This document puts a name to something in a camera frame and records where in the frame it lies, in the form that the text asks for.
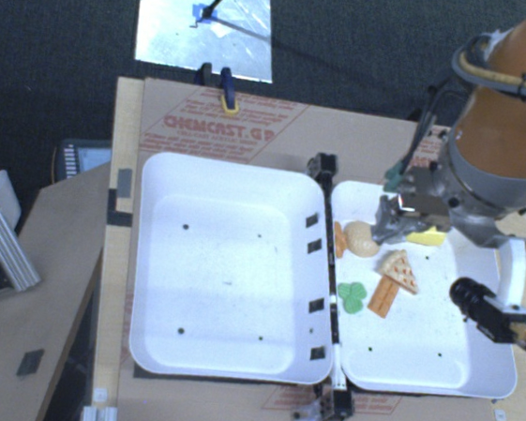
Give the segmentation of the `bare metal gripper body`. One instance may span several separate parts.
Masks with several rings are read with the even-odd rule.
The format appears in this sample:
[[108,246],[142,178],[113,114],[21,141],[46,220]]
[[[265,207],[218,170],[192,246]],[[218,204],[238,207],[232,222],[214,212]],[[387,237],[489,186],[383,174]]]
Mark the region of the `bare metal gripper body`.
[[405,235],[456,230],[477,247],[499,248],[505,235],[496,220],[503,216],[444,168],[412,167],[399,185],[396,219]]

